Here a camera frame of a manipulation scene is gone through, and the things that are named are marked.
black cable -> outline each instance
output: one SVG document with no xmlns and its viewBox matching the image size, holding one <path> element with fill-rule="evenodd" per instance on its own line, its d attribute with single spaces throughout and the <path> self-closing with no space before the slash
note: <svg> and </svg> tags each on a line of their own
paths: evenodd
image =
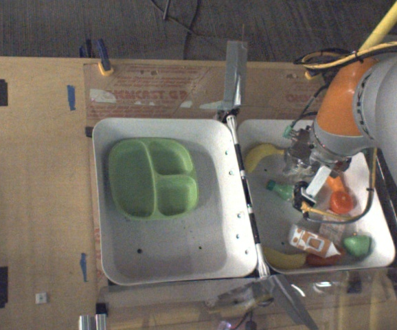
<svg viewBox="0 0 397 330">
<path fill-rule="evenodd" d="M 312 61 L 312 58 L 319 57 L 323 53 L 327 54 L 327 56 L 331 56 L 332 61 L 330 60 L 327 63 L 326 62 L 318 63 Z M 349 53 L 348 55 L 331 52 L 330 50 L 328 50 L 327 52 L 325 52 L 325 50 L 321 50 L 320 52 L 309 53 L 301 58 L 298 58 L 293 63 L 295 63 L 296 65 L 303 65 L 307 69 L 308 73 L 313 77 L 316 76 L 317 74 L 322 74 L 331 69 L 340 69 L 357 61 L 362 62 L 364 58 L 369 58 L 387 53 L 397 53 L 397 42 L 383 43 L 375 47 L 371 47 L 367 50 L 363 50 L 362 52 L 360 51 L 352 52 Z M 347 60 L 338 63 L 341 59 L 347 59 Z"/>
<path fill-rule="evenodd" d="M 157 5 L 155 0 L 149 0 L 149 1 L 151 2 L 151 4 L 153 5 L 153 7 L 156 10 L 160 11 L 160 13 L 162 13 L 162 15 L 164 14 L 165 11 L 159 5 Z M 179 27 L 183 28 L 186 31 L 185 39 L 183 41 L 183 51 L 182 51 L 183 52 L 183 59 L 185 59 L 186 45 L 187 45 L 188 39 L 189 39 L 189 37 L 191 35 L 192 36 L 202 37 L 208 43 L 211 43 L 210 41 L 208 41 L 208 39 L 215 38 L 214 36 L 206 36 L 206 35 L 203 35 L 203 34 L 198 34 L 192 29 L 192 26 L 194 25 L 194 22 L 196 20 L 197 14 L 199 13 L 199 3 L 200 3 L 200 0 L 195 0 L 194 14 L 192 15 L 191 20 L 190 20 L 190 22 L 187 25 L 182 23 L 182 22 L 180 22 L 180 21 L 178 21 L 174 17 L 171 17 L 169 14 L 167 15 L 167 20 L 168 21 L 173 22 L 174 24 L 178 25 Z"/>
<path fill-rule="evenodd" d="M 308 215 L 308 212 L 304 214 L 304 219 L 313 223 L 329 223 L 332 225 L 347 225 L 349 223 L 355 223 L 356 221 L 362 219 L 371 209 L 372 206 L 372 201 L 374 199 L 374 185 L 375 185 L 375 170 L 376 170 L 376 165 L 375 165 L 375 159 L 377 156 L 377 150 L 374 149 L 372 152 L 372 165 L 370 166 L 370 184 L 369 187 L 367 188 L 368 191 L 368 196 L 367 196 L 367 201 L 366 201 L 366 206 L 363 212 L 360 215 L 357 215 L 356 217 L 353 217 L 352 219 L 346 220 L 346 221 L 329 221 L 329 220 L 319 220 L 319 219 L 312 219 Z"/>
<path fill-rule="evenodd" d="M 231 327 L 231 330 L 237 330 L 240 328 L 240 326 L 242 325 L 242 323 L 245 322 L 245 320 L 247 319 L 247 317 L 249 316 L 249 314 L 252 313 L 252 311 L 248 311 L 240 320 L 240 322 L 235 326 L 235 327 Z"/>
<path fill-rule="evenodd" d="M 306 106 L 304 107 L 304 109 L 301 111 L 300 115 L 296 118 L 296 120 L 294 120 L 291 125 L 290 128 L 295 127 L 295 125 L 298 123 L 298 121 L 300 121 L 302 118 L 305 118 L 307 116 L 312 116 L 312 115 L 316 115 L 317 113 L 306 113 L 306 111 L 308 110 L 308 108 L 311 106 L 311 104 L 315 101 L 315 99 L 319 96 L 319 94 L 327 89 L 329 86 L 328 85 L 323 85 L 321 86 L 309 99 L 309 101 L 307 102 Z"/>
<path fill-rule="evenodd" d="M 253 311 L 251 311 L 251 318 L 246 322 L 245 330 L 256 330 L 257 324 L 253 321 Z"/>
</svg>

toy banana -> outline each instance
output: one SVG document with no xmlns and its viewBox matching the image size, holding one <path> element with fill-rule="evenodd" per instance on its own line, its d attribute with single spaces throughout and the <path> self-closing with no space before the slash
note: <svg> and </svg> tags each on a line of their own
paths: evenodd
<svg viewBox="0 0 397 330">
<path fill-rule="evenodd" d="M 267 263 L 276 269 L 299 269 L 303 267 L 306 262 L 306 253 L 285 254 L 269 247 L 263 247 L 262 250 Z"/>
<path fill-rule="evenodd" d="M 278 149 L 270 143 L 262 143 L 253 147 L 246 155 L 246 172 L 251 173 L 262 159 L 275 154 L 283 155 L 284 150 Z"/>
</svg>

blue tape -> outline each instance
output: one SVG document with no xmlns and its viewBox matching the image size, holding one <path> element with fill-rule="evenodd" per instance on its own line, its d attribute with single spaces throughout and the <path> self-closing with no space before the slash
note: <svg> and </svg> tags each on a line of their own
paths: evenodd
<svg viewBox="0 0 397 330">
<path fill-rule="evenodd" d="M 76 110 L 75 87 L 73 85 L 67 86 L 67 100 L 69 101 L 70 111 Z"/>
</svg>

wire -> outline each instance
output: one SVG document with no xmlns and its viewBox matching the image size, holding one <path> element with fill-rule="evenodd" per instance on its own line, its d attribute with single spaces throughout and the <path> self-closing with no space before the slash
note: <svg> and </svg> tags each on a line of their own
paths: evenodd
<svg viewBox="0 0 397 330">
<path fill-rule="evenodd" d="M 345 225 L 345 224 L 349 224 L 349 223 L 354 223 L 354 222 L 362 219 L 370 211 L 371 206 L 372 206 L 372 201 L 374 198 L 374 187 L 376 185 L 376 165 L 377 165 L 377 148 L 374 148 L 374 150 L 372 152 L 372 163 L 370 166 L 370 182 L 369 182 L 369 187 L 367 188 L 368 196 L 367 196 L 367 201 L 366 201 L 366 207 L 360 215 L 357 215 L 356 217 L 352 217 L 351 219 L 348 219 L 347 221 L 326 221 L 326 220 L 310 218 L 310 216 L 308 215 L 309 211 L 306 210 L 306 211 L 303 211 L 305 220 L 314 222 L 314 223 L 331 223 L 331 224 L 335 224 L 335 225 Z"/>
<path fill-rule="evenodd" d="M 325 217 L 332 217 L 333 219 L 338 219 L 338 220 L 351 220 L 352 219 L 352 217 L 348 217 L 346 215 L 336 215 L 336 214 L 332 214 L 331 212 L 326 212 L 326 211 L 323 211 L 320 209 L 312 208 L 305 201 L 302 202 L 301 210 L 302 210 L 302 212 L 314 212 L 316 214 L 323 215 Z"/>
<path fill-rule="evenodd" d="M 320 87 L 315 94 L 313 94 L 311 96 L 311 98 L 308 100 L 306 106 L 304 107 L 304 109 L 301 111 L 300 115 L 298 116 L 298 118 L 296 120 L 294 120 L 291 124 L 290 124 L 290 128 L 293 129 L 293 127 L 295 127 L 295 125 L 297 124 L 298 121 L 300 121 L 302 118 L 305 118 L 307 116 L 311 116 L 311 115 L 315 115 L 317 113 L 309 113 L 310 115 L 307 115 L 306 111 L 308 110 L 308 108 L 310 108 L 311 104 L 315 101 L 315 99 L 318 97 L 318 95 L 325 89 L 328 88 L 330 84 L 327 85 L 323 85 L 322 87 Z"/>
<path fill-rule="evenodd" d="M 151 2 L 151 4 L 153 5 L 153 7 L 160 11 L 160 13 L 162 13 L 162 15 L 164 14 L 164 10 L 157 5 L 155 0 L 149 0 Z M 183 59 L 185 59 L 185 54 L 186 54 L 186 45 L 188 43 L 188 39 L 189 37 L 192 36 L 196 36 L 196 37 L 202 37 L 204 38 L 205 41 L 207 41 L 208 43 L 211 43 L 208 39 L 210 38 L 215 38 L 215 36 L 207 36 L 204 34 L 198 34 L 196 33 L 193 29 L 192 26 L 194 25 L 194 22 L 196 20 L 197 14 L 199 13 L 199 1 L 200 0 L 195 0 L 195 8 L 194 8 L 194 13 L 190 19 L 190 22 L 186 25 L 180 21 L 178 21 L 177 19 L 175 19 L 174 17 L 171 17 L 170 15 L 167 15 L 167 20 L 170 22 L 173 22 L 174 24 L 178 25 L 179 27 L 181 27 L 182 29 L 184 29 L 186 31 L 186 35 L 185 35 L 185 39 L 183 41 Z"/>
<path fill-rule="evenodd" d="M 328 49 L 321 49 L 316 52 L 311 52 L 307 55 L 301 56 L 293 61 L 296 65 L 303 65 L 305 63 L 321 63 L 321 60 L 325 58 L 323 63 L 331 62 L 337 60 L 341 56 L 347 56 L 351 54 L 350 50 L 339 49 L 339 48 L 328 48 Z"/>
<path fill-rule="evenodd" d="M 231 327 L 231 330 L 236 330 L 239 329 L 241 324 L 245 322 L 245 320 L 247 319 L 247 317 L 249 316 L 249 314 L 252 314 L 252 311 L 248 311 L 238 322 L 238 324 L 235 327 Z"/>
<path fill-rule="evenodd" d="M 266 300 L 263 300 L 262 302 L 259 302 L 258 305 L 260 307 L 267 307 L 267 306 L 271 305 L 274 300 L 275 299 L 273 297 L 270 297 L 270 298 L 268 298 Z"/>
<path fill-rule="evenodd" d="M 359 50 L 357 52 L 349 53 L 348 55 L 337 54 L 336 60 L 327 63 L 316 63 L 316 62 L 313 63 L 312 59 L 314 57 L 322 56 L 322 52 L 313 52 L 301 58 L 298 58 L 296 61 L 294 61 L 294 64 L 303 65 L 310 72 L 310 75 L 313 76 L 314 74 L 318 74 L 335 67 L 344 67 L 351 63 L 362 61 L 364 58 L 369 58 L 371 56 L 376 56 L 379 54 L 385 54 L 390 52 L 397 52 L 397 41 L 379 44 L 365 50 Z M 328 54 L 329 56 L 334 56 L 335 53 L 324 52 L 324 54 Z"/>
</svg>

small carton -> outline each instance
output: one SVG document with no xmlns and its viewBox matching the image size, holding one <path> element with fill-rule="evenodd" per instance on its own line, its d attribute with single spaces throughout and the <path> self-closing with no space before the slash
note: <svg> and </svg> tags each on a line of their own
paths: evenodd
<svg viewBox="0 0 397 330">
<path fill-rule="evenodd" d="M 288 242 L 300 250 L 322 258 L 340 254 L 332 241 L 297 225 L 292 225 L 288 234 Z"/>
</svg>

